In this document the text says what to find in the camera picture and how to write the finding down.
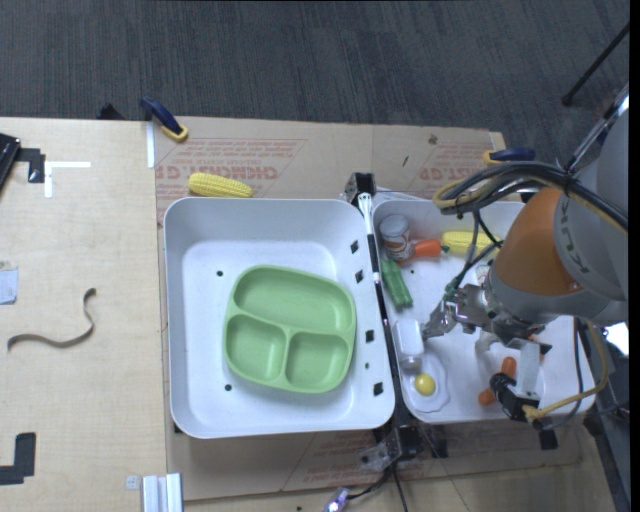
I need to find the white and orange can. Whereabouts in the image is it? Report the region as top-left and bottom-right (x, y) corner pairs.
(377, 214), (417, 265)

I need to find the green divided plate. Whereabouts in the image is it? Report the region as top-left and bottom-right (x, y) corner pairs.
(221, 264), (358, 395)

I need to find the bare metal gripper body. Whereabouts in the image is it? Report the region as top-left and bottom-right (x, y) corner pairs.
(451, 282), (547, 347)

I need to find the orange sausage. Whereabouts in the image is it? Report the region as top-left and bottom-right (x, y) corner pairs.
(477, 355), (518, 407)

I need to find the black block with thin wires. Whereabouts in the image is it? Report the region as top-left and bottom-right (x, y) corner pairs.
(358, 424), (434, 472)
(343, 172), (377, 205)

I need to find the white fried egg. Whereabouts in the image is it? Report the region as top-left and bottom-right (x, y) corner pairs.
(401, 351), (452, 415)

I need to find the white plastic tray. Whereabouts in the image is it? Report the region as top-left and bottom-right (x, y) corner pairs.
(162, 196), (397, 441)
(370, 192), (599, 427)

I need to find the yellow corn cob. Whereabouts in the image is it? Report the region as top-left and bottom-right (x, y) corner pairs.
(441, 229), (502, 257)
(187, 171), (255, 199)

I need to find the brown cardboard board red print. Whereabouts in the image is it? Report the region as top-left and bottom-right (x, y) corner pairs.
(153, 115), (585, 502)

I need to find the orange carrot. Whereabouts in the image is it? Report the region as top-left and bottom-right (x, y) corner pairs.
(408, 238), (450, 260)

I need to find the grey curled strip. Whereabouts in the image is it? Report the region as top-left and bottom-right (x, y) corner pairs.
(6, 287), (98, 353)

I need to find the black cylinder on white bracket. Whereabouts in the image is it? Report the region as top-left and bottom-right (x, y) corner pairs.
(474, 330), (554, 420)

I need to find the white plastic bottle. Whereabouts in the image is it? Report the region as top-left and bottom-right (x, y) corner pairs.
(394, 317), (426, 371)

